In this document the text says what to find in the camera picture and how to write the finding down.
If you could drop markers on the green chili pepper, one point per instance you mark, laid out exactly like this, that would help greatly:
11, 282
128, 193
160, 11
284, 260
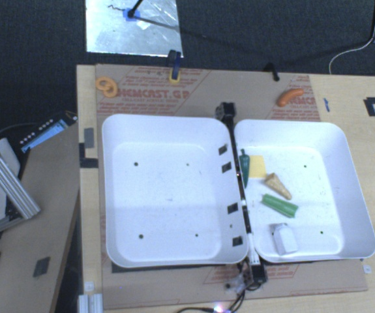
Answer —
245, 168

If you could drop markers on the orange sausage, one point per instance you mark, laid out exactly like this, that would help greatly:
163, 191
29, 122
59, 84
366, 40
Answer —
290, 97

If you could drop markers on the white milk carton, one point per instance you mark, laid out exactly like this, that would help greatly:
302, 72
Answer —
285, 239

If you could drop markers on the white plastic tray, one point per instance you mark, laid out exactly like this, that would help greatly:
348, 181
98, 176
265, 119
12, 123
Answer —
317, 191
167, 191

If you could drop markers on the green celery stick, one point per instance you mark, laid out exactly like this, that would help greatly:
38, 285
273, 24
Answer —
280, 205

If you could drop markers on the orange pretzel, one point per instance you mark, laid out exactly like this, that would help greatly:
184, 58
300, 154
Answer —
108, 87

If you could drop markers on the beige ice cream cone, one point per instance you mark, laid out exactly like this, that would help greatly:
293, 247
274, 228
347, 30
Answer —
278, 185

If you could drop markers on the brown cardboard board red print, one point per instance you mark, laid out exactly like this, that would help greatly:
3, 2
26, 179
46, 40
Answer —
200, 83

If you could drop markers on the thin black and white rod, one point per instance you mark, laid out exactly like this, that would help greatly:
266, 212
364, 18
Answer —
239, 181

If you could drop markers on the yellow cheese slice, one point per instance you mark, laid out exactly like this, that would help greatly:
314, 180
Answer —
258, 166

